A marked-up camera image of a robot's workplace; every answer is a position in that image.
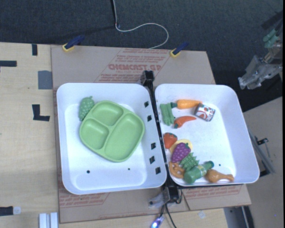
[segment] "toy can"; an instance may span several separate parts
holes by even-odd
[[[212,120],[214,113],[215,109],[199,103],[195,109],[194,115],[209,122]]]

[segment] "table surface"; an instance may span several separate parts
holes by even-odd
[[[38,227],[40,213],[58,212],[57,160],[53,91],[38,89],[38,71],[51,71],[50,45],[0,43],[0,60],[17,67],[0,68],[0,207],[20,207],[21,213],[1,216],[0,227]],[[33,121],[32,105],[50,120]],[[177,227],[227,228],[223,209],[172,213]],[[172,227],[168,215],[161,227]],[[156,215],[76,223],[76,227],[150,227]],[[74,223],[59,224],[61,228]]]

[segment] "cardboard box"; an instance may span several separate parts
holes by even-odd
[[[144,70],[155,75],[154,87],[164,83],[215,84],[206,52],[182,51],[177,58],[168,50],[82,47],[69,53],[51,46],[55,133],[57,146],[58,195],[60,222],[158,214],[148,199],[162,189],[143,189],[100,194],[74,195],[61,180],[60,147],[56,91],[65,83],[137,83]],[[171,204],[171,212],[213,209],[251,204],[244,185],[183,189],[180,204]]]

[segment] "white tray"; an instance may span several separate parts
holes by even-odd
[[[253,183],[259,177],[259,167],[249,138],[247,126],[240,108],[236,93],[225,85],[188,85],[163,84],[155,89],[155,98],[161,133],[173,133],[178,139],[189,139],[193,144],[194,156],[200,164],[213,161],[213,169],[232,174],[233,182],[221,180],[210,183],[205,178],[187,184],[183,179],[172,179],[181,186],[208,186]],[[179,99],[200,100],[203,104],[216,110],[213,119],[206,122],[197,117],[196,120],[185,123],[181,128],[174,129],[162,121],[160,104],[177,102]],[[180,110],[173,108],[175,117],[193,115],[194,108]],[[165,150],[167,161],[171,153]]]
[[[133,155],[112,162],[83,145],[78,109],[84,97],[113,101],[136,113],[145,133]],[[57,91],[62,181],[73,194],[156,188],[167,177],[149,92],[138,84],[68,83]]]

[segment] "red strawberry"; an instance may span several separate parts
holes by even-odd
[[[184,159],[189,153],[191,152],[191,149],[189,148],[187,143],[179,143],[176,145],[173,153],[171,161],[172,163],[180,162],[182,159]]]

